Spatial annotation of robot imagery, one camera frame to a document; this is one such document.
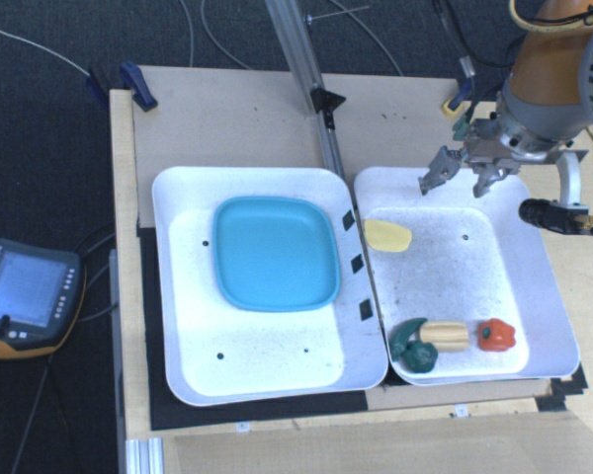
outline dark green vegetable toy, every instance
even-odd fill
[[[430,372],[437,361],[437,349],[433,344],[410,341],[411,336],[426,321],[426,318],[405,321],[397,328],[388,343],[391,357],[402,360],[413,372]]]

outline wooden table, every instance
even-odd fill
[[[589,388],[568,411],[541,413],[548,379],[446,386],[379,386],[369,411],[154,432],[149,419],[141,256],[136,234],[153,226],[151,182],[174,165],[321,167],[315,121],[290,73],[143,67],[156,110],[111,92],[123,366],[122,436],[128,472],[148,456],[183,472],[585,472],[593,473],[593,238],[544,233],[551,266],[581,349]],[[373,166],[425,167],[451,141],[440,111],[453,80],[326,75],[347,97],[336,112],[350,186]],[[488,113],[492,104],[478,111]],[[593,212],[593,143],[584,132],[582,202]],[[524,168],[533,198],[555,198],[553,167]]]

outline dark floor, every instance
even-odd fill
[[[194,25],[194,66],[240,68],[201,26],[202,0],[184,0]],[[337,9],[299,0],[312,16]],[[406,76],[462,79],[457,56],[431,0],[337,0],[357,13]],[[534,14],[543,0],[522,0]],[[507,0],[451,0],[478,56],[503,63],[519,34]],[[208,0],[211,30],[252,68],[286,62],[263,0]],[[323,72],[396,75],[390,61],[347,16],[315,22]],[[124,60],[187,66],[190,34],[177,0],[0,0],[0,30],[56,51],[84,69],[115,73]],[[477,93],[505,71],[475,62]],[[86,76],[46,51],[0,35],[0,237],[51,249],[82,249],[110,233],[114,219],[109,115],[85,88]],[[114,241],[88,259],[93,275]],[[110,302],[108,279],[88,291],[83,314]],[[11,472],[46,358],[0,362],[0,474]],[[117,471],[110,316],[79,323],[52,360],[18,472]]]

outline blue tray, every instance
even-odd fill
[[[307,201],[231,198],[215,211],[212,238],[219,289],[242,309],[316,309],[340,289],[332,226]]]

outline white tray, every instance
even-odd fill
[[[354,273],[352,261],[366,258],[358,223],[346,229],[352,201],[337,176],[322,169],[174,167],[158,175],[152,196],[166,374],[180,400],[208,406],[367,389],[382,381],[388,360],[376,302],[367,266]],[[257,312],[222,296],[213,214],[227,199],[255,196],[306,200],[329,217],[341,272],[332,303]]]
[[[529,197],[516,176],[474,198],[470,170],[422,197],[418,178],[427,169],[370,168],[354,189],[362,220],[390,221],[412,232],[401,253],[367,249],[387,338],[405,320],[466,323],[471,347],[439,353],[428,373],[408,371],[406,381],[443,384],[489,379],[563,377],[579,352],[553,276],[540,230],[518,216]],[[517,344],[503,353],[482,351],[477,325],[498,317],[516,328]]]

